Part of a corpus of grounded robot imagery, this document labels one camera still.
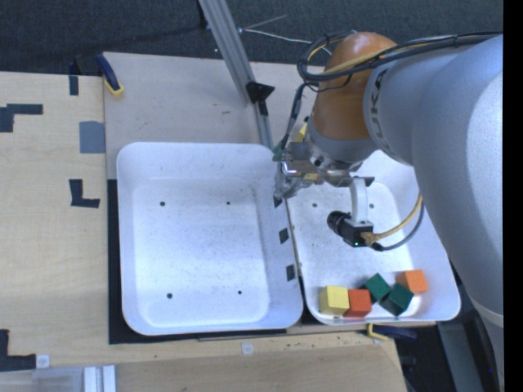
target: white wire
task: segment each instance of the white wire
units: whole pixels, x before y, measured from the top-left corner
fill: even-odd
[[[260,35],[265,35],[265,36],[269,36],[269,37],[272,37],[272,38],[277,38],[277,39],[283,39],[284,41],[287,41],[287,42],[298,42],[298,43],[312,43],[310,41],[305,41],[303,39],[294,39],[294,38],[286,38],[285,36],[281,36],[281,35],[276,35],[274,33],[268,33],[268,32],[263,32],[261,30],[256,30],[256,29],[239,29],[239,32],[242,33],[242,32],[251,32],[251,33],[259,33]],[[321,49],[323,49],[325,52],[327,52],[329,55],[331,55],[331,51],[329,51],[327,48],[325,47],[322,47]]]

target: dark floor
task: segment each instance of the dark floor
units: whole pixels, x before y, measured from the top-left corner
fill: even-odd
[[[503,0],[227,2],[241,28],[280,18],[256,29],[308,41],[351,29],[382,33],[397,42],[503,31]],[[85,74],[98,74],[94,57],[103,51],[219,58],[212,34],[199,21],[195,0],[0,0],[0,71],[67,74],[76,59]],[[248,32],[242,40],[251,61],[295,64],[302,47]],[[418,329],[416,341],[397,345],[411,390],[455,390],[437,327]],[[483,352],[489,353],[483,348],[476,354]],[[479,370],[485,361],[478,360]],[[492,390],[488,382],[487,392]]]

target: wooden table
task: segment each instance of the wooden table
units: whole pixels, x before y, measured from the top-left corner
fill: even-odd
[[[81,153],[79,143],[79,123],[105,122],[102,78],[80,76],[78,90],[70,94],[66,75],[0,73],[0,108],[43,107],[15,114],[13,132],[0,132],[0,328],[10,330],[9,355],[47,355],[52,368],[115,364],[118,390],[405,391],[394,341],[353,331],[364,326],[110,345],[106,155]],[[71,179],[99,207],[71,206]],[[30,376],[0,375],[2,390]]]

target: block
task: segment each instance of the block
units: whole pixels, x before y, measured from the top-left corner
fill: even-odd
[[[421,269],[406,270],[396,276],[396,281],[409,289],[415,296],[428,290],[425,273]]]
[[[409,289],[399,283],[394,283],[391,291],[379,301],[379,305],[397,317],[409,307],[413,296],[414,294]]]
[[[349,309],[343,314],[348,318],[363,318],[371,310],[373,303],[368,289],[348,289]]]
[[[325,286],[320,292],[322,314],[343,315],[349,309],[349,295],[343,286]]]
[[[391,291],[391,287],[385,279],[376,273],[372,278],[367,280],[360,286],[360,289],[367,289],[370,293],[370,300],[373,304],[379,302],[387,293]]]

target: green block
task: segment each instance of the green block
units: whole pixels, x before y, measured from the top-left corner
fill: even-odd
[[[360,289],[367,289],[370,292],[370,300],[373,304],[380,301],[391,291],[391,287],[380,273],[376,273],[372,278],[367,280],[367,282],[360,286]]]
[[[409,289],[396,283],[391,292],[380,300],[379,305],[397,317],[409,307],[413,296],[414,294]]]

